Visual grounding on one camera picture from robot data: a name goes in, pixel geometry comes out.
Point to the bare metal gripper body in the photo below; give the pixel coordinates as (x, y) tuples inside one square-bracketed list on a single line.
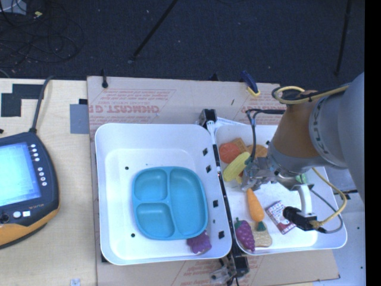
[(263, 170)]

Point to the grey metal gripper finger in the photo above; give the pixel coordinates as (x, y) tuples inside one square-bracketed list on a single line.
[(256, 184), (246, 183)]

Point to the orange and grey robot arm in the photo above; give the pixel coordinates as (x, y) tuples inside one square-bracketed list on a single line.
[(336, 130)]

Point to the orange bread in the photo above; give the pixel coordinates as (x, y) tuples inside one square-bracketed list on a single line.
[(259, 151)]

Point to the yellow corn cob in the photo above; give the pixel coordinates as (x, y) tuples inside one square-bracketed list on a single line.
[(235, 167)]

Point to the orange carrot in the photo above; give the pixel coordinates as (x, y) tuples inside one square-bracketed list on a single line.
[(255, 207)]

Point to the thin black and white rod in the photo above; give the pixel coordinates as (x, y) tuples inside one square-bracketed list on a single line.
[(221, 183)]

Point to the tan waffle biscuit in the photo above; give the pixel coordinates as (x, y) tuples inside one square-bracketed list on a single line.
[(241, 144)]

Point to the orange pumpkin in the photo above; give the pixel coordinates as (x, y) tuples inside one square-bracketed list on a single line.
[(228, 153)]

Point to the red and white carton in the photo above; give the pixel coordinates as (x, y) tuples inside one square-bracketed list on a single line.
[(276, 216)]

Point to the purple grapes with green stem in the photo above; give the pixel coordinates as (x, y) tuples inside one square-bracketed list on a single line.
[(245, 235)]

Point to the white plastic tray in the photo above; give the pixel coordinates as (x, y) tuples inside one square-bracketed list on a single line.
[(119, 189), (300, 243)]

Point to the blue divided plate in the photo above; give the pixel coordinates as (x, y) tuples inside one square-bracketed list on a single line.
[(169, 203)]

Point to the brown cardboard board red print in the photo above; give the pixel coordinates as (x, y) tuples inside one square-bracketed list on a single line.
[(178, 103)]

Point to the black cylinder on white bracket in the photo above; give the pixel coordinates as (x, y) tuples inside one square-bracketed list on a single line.
[(299, 216)]

